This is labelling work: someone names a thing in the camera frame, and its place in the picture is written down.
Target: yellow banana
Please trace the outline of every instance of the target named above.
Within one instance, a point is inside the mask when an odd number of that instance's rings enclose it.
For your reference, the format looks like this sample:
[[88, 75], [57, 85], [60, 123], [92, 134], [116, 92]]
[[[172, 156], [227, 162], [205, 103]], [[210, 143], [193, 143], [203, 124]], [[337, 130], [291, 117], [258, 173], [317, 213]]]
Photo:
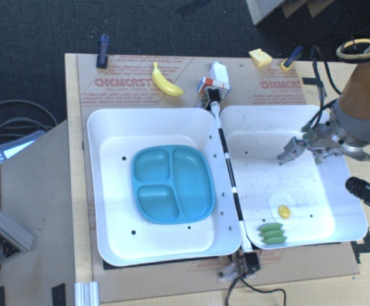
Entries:
[[165, 76], [160, 72], [157, 62], [153, 63], [152, 81], [163, 93], [171, 96], [180, 96], [183, 94], [180, 87], [168, 82]]

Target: black clip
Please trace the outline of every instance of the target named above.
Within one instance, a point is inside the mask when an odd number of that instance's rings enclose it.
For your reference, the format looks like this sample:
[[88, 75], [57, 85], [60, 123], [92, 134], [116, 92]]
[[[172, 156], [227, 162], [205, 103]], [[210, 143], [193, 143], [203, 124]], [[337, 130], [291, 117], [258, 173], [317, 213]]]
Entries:
[[110, 43], [110, 37], [108, 35], [101, 35], [101, 39], [98, 41], [98, 56], [97, 56], [97, 68], [107, 69], [107, 48]]

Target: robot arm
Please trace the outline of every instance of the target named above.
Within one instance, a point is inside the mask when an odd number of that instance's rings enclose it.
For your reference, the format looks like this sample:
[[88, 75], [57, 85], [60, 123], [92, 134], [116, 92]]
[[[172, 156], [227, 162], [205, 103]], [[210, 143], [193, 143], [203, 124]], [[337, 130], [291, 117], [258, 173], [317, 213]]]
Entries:
[[[370, 43], [370, 40], [358, 41]], [[356, 44], [356, 40], [344, 43], [337, 51], [342, 61], [358, 65], [340, 97], [327, 105], [331, 108], [329, 120], [317, 123], [300, 139], [293, 137], [277, 155], [279, 164], [294, 160], [305, 150], [312, 151], [318, 164], [329, 156], [341, 155], [370, 161], [370, 154], [363, 150], [370, 145], [370, 47], [362, 55], [345, 57], [345, 49], [352, 43]], [[369, 183], [352, 177], [346, 182], [346, 188], [370, 206]]]

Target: blue divided plate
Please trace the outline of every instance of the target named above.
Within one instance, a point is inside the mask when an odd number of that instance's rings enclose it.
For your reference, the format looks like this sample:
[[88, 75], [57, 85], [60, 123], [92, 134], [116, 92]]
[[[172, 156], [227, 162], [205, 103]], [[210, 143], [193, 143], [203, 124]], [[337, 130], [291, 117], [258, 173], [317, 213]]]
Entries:
[[196, 222], [215, 208], [209, 165], [193, 147], [163, 145], [139, 151], [132, 161], [132, 186], [138, 210], [150, 222]]

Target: wooden table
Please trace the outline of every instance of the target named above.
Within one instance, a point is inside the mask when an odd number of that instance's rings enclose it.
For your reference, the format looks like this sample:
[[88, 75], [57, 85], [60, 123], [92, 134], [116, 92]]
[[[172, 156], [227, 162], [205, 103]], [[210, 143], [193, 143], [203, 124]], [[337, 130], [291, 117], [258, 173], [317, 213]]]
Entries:
[[[82, 150], [82, 119], [80, 114], [80, 91], [78, 86], [77, 55], [66, 54], [66, 88], [68, 101], [69, 151], [71, 161], [71, 187], [73, 204], [73, 231], [75, 247], [75, 275], [77, 282], [88, 283], [94, 280], [92, 254], [89, 235], [87, 192], [85, 186], [85, 163]], [[311, 62], [296, 62], [299, 78], [313, 77]], [[344, 87], [353, 65], [331, 63], [331, 72], [338, 87]], [[320, 76], [326, 78], [323, 69]], [[336, 98], [327, 80], [324, 80], [328, 100]], [[313, 87], [302, 85], [307, 104], [318, 104], [317, 92]], [[352, 175], [370, 182], [370, 164], [347, 159]], [[364, 205], [370, 227], [370, 208]], [[333, 277], [301, 282], [260, 287], [283, 288], [287, 292], [287, 305], [370, 305], [370, 253], [362, 254], [359, 265], [360, 274], [355, 277]], [[107, 303], [107, 305], [223, 305], [226, 290], [208, 291], [186, 295], [149, 298]], [[232, 292], [231, 304], [234, 305], [282, 305], [282, 295], [259, 294], [248, 288], [237, 288]]]

